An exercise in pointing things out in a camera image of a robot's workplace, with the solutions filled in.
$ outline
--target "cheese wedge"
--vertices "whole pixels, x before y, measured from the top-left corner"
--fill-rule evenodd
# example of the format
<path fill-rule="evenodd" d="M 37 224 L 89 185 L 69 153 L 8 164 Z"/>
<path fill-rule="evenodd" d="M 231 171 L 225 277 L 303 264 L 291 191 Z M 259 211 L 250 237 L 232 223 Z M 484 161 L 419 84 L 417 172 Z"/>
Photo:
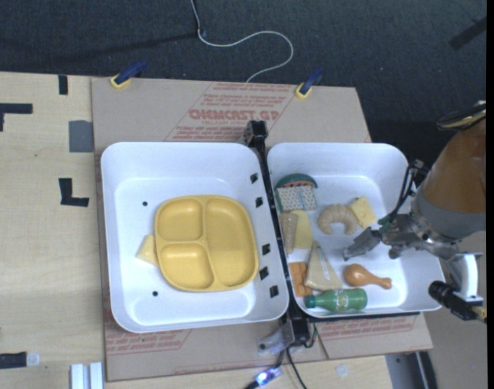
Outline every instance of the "cheese wedge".
<path fill-rule="evenodd" d="M 153 235 L 146 235 L 144 237 L 143 243 L 135 256 L 148 263 L 153 263 L 157 267 L 159 266 L 157 251 L 155 249 L 155 237 Z"/>
<path fill-rule="evenodd" d="M 341 289 L 343 282 L 339 279 L 319 244 L 314 241 L 310 251 L 308 271 L 304 285 L 311 289 L 326 291 Z"/>
<path fill-rule="evenodd" d="M 308 249 L 313 243 L 312 225 L 305 211 L 292 211 L 297 215 L 296 234 L 294 235 L 294 247 Z"/>
<path fill-rule="evenodd" d="M 359 222 L 359 225 L 363 229 L 366 229 L 377 220 L 365 196 L 359 197 L 355 202 L 347 206 L 347 208 L 355 215 L 357 222 Z"/>

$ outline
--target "green cap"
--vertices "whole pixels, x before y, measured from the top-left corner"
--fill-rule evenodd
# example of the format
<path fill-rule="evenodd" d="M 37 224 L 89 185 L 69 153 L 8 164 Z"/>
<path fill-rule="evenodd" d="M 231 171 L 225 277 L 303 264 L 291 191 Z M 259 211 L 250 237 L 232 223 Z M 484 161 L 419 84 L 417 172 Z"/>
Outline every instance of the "green cap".
<path fill-rule="evenodd" d="M 306 306 L 306 308 L 314 308 L 315 307 L 315 296 L 314 295 L 304 296 L 304 305 Z"/>

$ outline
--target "cardboard sheet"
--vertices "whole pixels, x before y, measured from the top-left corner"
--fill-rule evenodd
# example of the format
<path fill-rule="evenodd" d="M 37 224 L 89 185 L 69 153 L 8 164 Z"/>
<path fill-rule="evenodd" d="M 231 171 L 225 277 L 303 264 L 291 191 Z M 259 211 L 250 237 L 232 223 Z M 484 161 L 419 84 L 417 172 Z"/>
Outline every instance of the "cardboard sheet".
<path fill-rule="evenodd" d="M 258 340 L 279 322 L 134 334 L 121 329 L 109 308 L 100 157 L 120 141 L 237 141 L 249 120 L 266 121 L 267 147 L 282 142 L 370 142 L 354 88 L 313 88 L 306 100 L 296 87 L 259 83 L 210 83 L 132 79 L 121 90 L 92 79 L 92 113 L 104 336 L 109 381 L 272 365 L 258 354 Z M 432 347 L 422 314 L 343 320 L 317 325 L 319 340 L 295 361 L 318 361 Z"/>

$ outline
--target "dark carpet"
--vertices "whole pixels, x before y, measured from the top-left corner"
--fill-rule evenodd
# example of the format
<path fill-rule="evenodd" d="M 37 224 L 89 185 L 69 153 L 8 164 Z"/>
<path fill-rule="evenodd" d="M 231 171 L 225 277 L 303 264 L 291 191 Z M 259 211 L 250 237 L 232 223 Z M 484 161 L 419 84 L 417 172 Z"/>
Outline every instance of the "dark carpet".
<path fill-rule="evenodd" d="M 437 116 L 486 100 L 487 0 L 195 0 L 207 39 L 274 30 L 294 45 L 254 82 L 355 87 L 375 142 L 430 165 L 452 135 Z M 257 36 L 204 45 L 190 0 L 0 0 L 0 71 L 246 81 L 283 62 L 287 43 Z"/>

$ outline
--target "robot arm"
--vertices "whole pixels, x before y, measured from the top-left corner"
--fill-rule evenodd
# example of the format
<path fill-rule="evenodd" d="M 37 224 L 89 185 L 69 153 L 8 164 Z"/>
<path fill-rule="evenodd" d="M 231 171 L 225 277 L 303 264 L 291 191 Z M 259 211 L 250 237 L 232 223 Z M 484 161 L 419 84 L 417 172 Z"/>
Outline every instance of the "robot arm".
<path fill-rule="evenodd" d="M 414 191 L 413 179 L 423 171 L 415 162 L 407 168 L 396 208 L 379 220 L 378 230 L 366 229 L 343 252 L 345 260 L 372 250 L 380 242 L 390 246 L 389 256 L 409 249 L 437 256 L 450 273 L 452 284 L 436 281 L 429 294 L 453 314 L 486 323 L 483 298 L 477 294 L 476 258 L 462 253 L 458 243 L 486 230 L 486 104 L 466 113 L 450 114 L 439 128 L 458 133 L 448 142 L 424 181 Z M 413 196 L 407 214 L 398 213 Z"/>

